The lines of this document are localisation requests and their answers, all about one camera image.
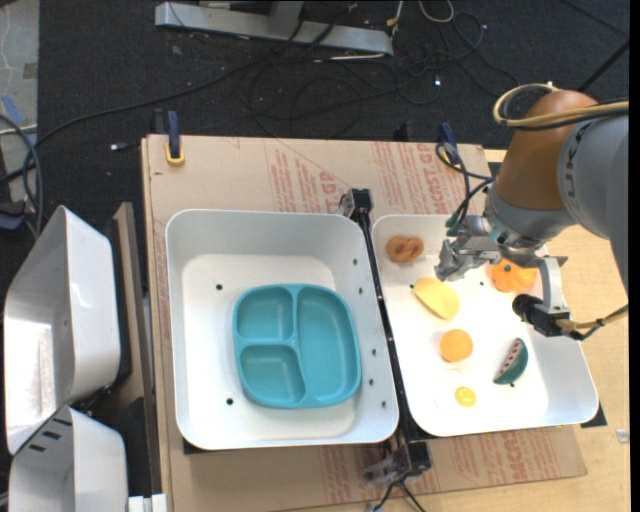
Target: toy watermelon slice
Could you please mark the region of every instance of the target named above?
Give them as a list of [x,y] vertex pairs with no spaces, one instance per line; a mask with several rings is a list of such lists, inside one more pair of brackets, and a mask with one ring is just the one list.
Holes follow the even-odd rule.
[[493,382],[495,384],[513,384],[522,376],[528,362],[527,346],[520,338],[516,338]]

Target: blue divided plate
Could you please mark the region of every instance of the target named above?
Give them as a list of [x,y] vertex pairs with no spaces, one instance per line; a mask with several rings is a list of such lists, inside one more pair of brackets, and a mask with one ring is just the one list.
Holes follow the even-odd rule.
[[360,386],[351,313],[328,288],[252,288],[235,305],[233,340],[244,392],[260,405],[326,407],[349,399]]

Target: white bin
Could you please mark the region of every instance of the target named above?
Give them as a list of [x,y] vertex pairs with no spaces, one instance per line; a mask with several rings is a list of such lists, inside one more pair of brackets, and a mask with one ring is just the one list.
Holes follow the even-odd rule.
[[112,384],[120,333],[109,240],[63,206],[13,279],[4,308],[9,451],[62,405]]
[[[579,341],[548,338],[522,322],[512,310],[515,293],[496,290],[489,265],[472,269],[458,281],[447,282],[460,299],[451,320],[430,313],[411,285],[435,277],[445,221],[440,215],[391,215],[373,226],[373,241],[382,292],[395,339],[398,362],[411,416],[435,436],[476,434],[553,425],[583,423],[596,414],[598,395]],[[418,236],[424,241],[421,257],[410,264],[392,262],[386,244],[394,236]],[[542,283],[527,293],[542,297]],[[446,363],[438,341],[449,329],[466,330],[473,339],[470,358]],[[511,343],[521,338],[529,351],[522,378],[497,385],[493,378]],[[473,407],[462,407],[454,397],[458,387],[472,389]]]
[[11,512],[126,510],[127,466],[122,437],[62,407],[11,462]]
[[[205,450],[375,443],[399,412],[364,235],[329,214],[185,210],[166,229],[176,414]],[[234,359],[233,308],[253,287],[329,288],[349,305],[362,381],[347,401],[282,410],[243,393]]]

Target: cardboard sheet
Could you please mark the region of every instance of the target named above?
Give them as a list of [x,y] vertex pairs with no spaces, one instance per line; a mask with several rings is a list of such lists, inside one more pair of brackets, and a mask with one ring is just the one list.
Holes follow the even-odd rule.
[[[366,485],[363,470],[381,460],[378,445],[185,454],[175,419],[165,227],[190,208],[335,212],[351,188],[371,190],[376,218],[446,214],[464,197],[462,176],[426,143],[183,137],[185,163],[172,167],[165,142],[159,135],[143,141],[143,166],[162,481],[173,510],[267,512],[377,501],[384,489]],[[460,150],[470,171],[489,174],[481,147]],[[479,213],[483,201],[478,194],[470,213]],[[586,473],[572,427],[441,438],[429,447],[434,467],[409,485],[417,495]]]

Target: orange fruit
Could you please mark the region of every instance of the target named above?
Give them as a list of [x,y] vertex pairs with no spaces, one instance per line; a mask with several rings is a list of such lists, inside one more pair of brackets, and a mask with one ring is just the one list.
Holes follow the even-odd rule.
[[491,280],[501,292],[520,292],[533,285],[537,268],[523,268],[506,259],[491,266]]
[[473,352],[473,340],[463,329],[451,329],[440,338],[440,356],[448,363],[462,361]]

